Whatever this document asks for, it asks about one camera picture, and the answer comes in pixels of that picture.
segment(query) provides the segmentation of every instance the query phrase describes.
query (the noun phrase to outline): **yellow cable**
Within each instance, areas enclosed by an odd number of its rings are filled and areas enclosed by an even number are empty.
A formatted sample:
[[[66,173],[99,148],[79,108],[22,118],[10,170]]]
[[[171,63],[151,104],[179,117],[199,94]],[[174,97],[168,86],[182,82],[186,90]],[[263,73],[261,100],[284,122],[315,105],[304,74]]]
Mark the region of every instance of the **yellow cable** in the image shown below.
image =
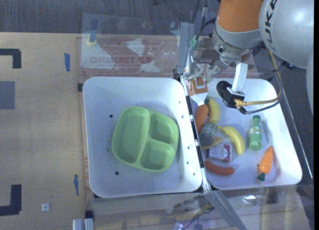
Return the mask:
[[[275,71],[278,73],[278,77],[280,79],[280,82],[282,83],[282,79],[281,79],[280,73],[279,73],[278,68],[277,68],[277,64],[276,64],[276,61],[275,61],[274,54],[273,54],[272,51],[270,51],[270,50],[268,50],[268,51],[269,51],[269,54],[270,54],[270,58],[271,58],[271,60],[273,62]],[[276,102],[277,100],[279,100],[280,95],[281,95],[281,90],[279,90],[279,93],[278,93],[276,98],[273,98],[273,99],[267,100],[267,101],[244,102],[244,101],[242,101],[240,99],[235,99],[234,101],[236,103],[236,107],[243,107],[243,106],[248,106],[248,105],[263,105],[263,104],[270,104],[270,103]]]

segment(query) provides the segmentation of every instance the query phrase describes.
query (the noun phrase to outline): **plastic carrot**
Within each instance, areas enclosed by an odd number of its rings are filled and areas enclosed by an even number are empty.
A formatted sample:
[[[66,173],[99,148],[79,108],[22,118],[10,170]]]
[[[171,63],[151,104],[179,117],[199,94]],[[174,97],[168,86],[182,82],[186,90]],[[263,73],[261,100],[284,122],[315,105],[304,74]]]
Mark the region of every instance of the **plastic carrot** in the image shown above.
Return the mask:
[[[201,130],[201,127],[205,123],[205,119],[208,115],[208,106],[206,104],[198,106],[196,115],[195,115],[195,124],[197,132],[199,133]]]
[[[261,174],[257,177],[259,180],[265,180],[265,174],[269,173],[273,165],[274,148],[270,146],[259,164],[259,171]]]

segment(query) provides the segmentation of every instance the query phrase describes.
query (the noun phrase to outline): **green divided plate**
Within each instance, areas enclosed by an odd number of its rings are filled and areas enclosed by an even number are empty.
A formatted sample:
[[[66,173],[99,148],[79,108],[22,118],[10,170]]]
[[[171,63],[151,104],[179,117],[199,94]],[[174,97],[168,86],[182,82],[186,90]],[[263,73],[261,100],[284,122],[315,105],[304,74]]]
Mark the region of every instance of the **green divided plate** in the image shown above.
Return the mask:
[[[170,117],[133,106],[126,108],[116,123],[112,152],[125,164],[161,172],[173,163],[178,139],[178,125]]]

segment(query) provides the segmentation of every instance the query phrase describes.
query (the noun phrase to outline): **plastic bottle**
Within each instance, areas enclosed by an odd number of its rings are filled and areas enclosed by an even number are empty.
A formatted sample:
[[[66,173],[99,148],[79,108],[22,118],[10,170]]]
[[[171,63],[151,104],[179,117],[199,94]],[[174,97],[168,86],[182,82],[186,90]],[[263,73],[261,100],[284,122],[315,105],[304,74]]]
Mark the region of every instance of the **plastic bottle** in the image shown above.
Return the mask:
[[[260,127],[260,116],[253,116],[253,124],[249,129],[249,148],[252,150],[261,149],[262,129]]]

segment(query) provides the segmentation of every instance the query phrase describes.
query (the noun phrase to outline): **toy banana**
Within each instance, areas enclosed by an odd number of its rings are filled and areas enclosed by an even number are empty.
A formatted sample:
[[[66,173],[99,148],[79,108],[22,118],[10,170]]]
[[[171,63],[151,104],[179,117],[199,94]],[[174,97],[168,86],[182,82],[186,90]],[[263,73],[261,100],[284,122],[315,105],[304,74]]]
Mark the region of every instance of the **toy banana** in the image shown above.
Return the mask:
[[[207,98],[207,105],[209,108],[209,122],[213,124],[217,124],[220,118],[220,107],[218,102],[216,102],[213,98]]]
[[[237,153],[240,155],[245,151],[245,142],[241,134],[232,126],[218,126],[218,129],[226,133],[235,143]]]

